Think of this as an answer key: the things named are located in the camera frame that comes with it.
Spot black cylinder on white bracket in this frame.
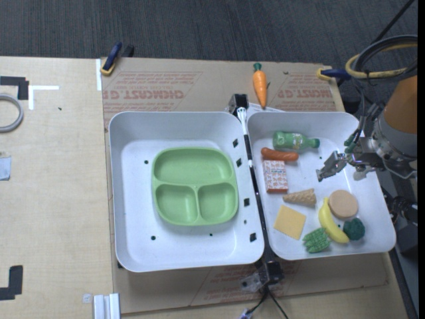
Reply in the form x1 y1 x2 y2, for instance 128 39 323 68
386 193 418 255

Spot orange sausage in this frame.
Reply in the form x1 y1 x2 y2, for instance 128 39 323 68
260 147 299 163

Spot thin black and white rod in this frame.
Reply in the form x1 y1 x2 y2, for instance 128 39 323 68
237 107 270 265

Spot green broccoli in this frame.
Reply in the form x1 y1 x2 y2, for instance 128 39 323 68
343 217 366 241

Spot white plastic tray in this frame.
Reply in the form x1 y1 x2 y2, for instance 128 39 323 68
108 111 266 273
246 111 397 261

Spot orange and white carton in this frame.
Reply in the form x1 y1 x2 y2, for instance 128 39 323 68
262 159 290 194

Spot yellow square cracker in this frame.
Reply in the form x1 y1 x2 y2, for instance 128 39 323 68
273 205 307 241

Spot tan round biscuit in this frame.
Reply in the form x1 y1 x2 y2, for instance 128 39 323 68
328 189 359 221

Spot green divided plate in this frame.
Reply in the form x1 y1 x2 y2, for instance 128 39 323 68
151 146 240 227

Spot green grapes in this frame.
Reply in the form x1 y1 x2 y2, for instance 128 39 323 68
301 227 332 255

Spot tan waffle cone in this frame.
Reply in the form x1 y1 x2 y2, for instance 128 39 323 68
282 187 317 207

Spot green plastic bottle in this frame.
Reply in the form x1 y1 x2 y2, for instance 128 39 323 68
272 130 321 154

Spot white paper sheet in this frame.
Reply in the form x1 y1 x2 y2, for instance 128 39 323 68
247 102 287 114

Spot brown cardboard board red print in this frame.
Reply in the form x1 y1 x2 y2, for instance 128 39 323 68
100 56 389 315

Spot yellow banana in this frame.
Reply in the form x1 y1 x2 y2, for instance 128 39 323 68
317 197 351 245

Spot orange carrot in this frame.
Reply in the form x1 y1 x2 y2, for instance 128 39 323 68
252 62 269 110

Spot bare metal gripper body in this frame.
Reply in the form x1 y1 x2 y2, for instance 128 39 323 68
345 136 418 179

